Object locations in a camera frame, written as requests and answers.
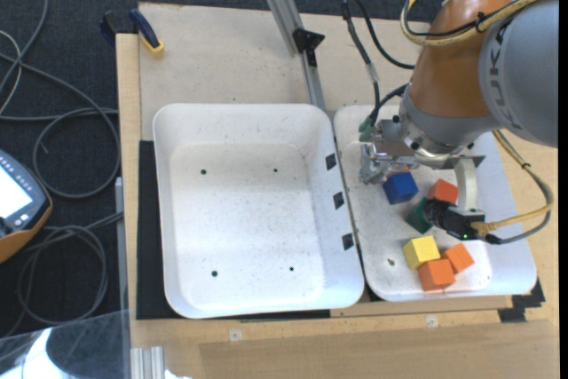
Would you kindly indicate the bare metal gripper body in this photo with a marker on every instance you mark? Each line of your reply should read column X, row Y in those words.
column 421, row 146

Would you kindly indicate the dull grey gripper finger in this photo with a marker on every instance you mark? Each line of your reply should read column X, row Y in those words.
column 383, row 171
column 367, row 164

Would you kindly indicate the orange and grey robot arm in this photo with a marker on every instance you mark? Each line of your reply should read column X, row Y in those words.
column 457, row 71

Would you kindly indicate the blue cube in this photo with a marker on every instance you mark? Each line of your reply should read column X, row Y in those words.
column 400, row 188

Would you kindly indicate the orange cube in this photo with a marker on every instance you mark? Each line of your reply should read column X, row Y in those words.
column 443, row 191
column 460, row 256
column 436, row 275

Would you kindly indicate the green cube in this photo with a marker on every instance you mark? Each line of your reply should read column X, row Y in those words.
column 417, row 217

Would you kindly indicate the white plastic tray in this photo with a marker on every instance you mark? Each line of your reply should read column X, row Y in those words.
column 381, row 235
column 248, row 213

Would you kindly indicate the yellow cube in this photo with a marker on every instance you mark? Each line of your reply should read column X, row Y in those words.
column 420, row 250

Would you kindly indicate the pale brown flat board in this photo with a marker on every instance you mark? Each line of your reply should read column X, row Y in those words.
column 222, row 57

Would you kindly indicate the black cylinder on white bracket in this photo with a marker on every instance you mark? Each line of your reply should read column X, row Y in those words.
column 457, row 221

